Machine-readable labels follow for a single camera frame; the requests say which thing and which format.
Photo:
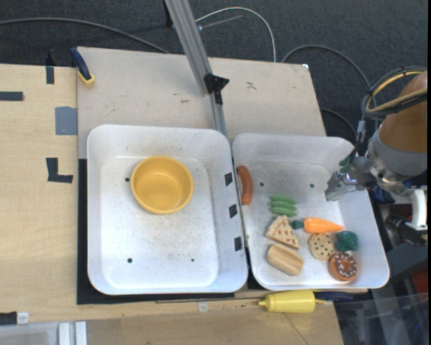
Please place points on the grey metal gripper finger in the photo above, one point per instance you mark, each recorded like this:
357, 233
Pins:
333, 188
349, 190

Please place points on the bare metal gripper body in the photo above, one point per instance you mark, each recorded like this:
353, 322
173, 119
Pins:
375, 176

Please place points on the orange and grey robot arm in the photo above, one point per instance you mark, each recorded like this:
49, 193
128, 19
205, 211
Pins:
406, 131

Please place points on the orange carrot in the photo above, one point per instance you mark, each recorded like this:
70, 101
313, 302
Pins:
321, 225

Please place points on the green broccoli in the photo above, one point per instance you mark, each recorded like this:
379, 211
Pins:
347, 241

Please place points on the white plastic tray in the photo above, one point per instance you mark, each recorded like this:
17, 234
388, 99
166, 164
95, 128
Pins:
157, 250
290, 156

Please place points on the green pea pods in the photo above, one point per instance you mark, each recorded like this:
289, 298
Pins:
282, 205

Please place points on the chocolate chip biscuit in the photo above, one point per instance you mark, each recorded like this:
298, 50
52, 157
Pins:
321, 246

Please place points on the pizza slice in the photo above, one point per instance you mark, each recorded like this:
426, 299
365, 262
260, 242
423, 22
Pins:
282, 233

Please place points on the brown sprinkled doughnut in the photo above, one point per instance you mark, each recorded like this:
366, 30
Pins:
333, 266

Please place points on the tan bread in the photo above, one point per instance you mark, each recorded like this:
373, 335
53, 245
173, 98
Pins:
285, 260

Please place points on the orange sausage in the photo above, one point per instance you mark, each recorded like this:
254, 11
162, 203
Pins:
246, 185

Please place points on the yellow squeeze bottle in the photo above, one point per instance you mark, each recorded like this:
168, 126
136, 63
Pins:
290, 301

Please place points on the yellow bowl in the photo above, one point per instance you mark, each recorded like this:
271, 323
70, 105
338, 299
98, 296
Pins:
162, 185

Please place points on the pale wooden board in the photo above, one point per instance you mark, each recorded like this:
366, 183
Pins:
147, 95

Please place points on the black cylinder on white bracket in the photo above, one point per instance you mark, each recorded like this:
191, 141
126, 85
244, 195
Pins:
418, 207

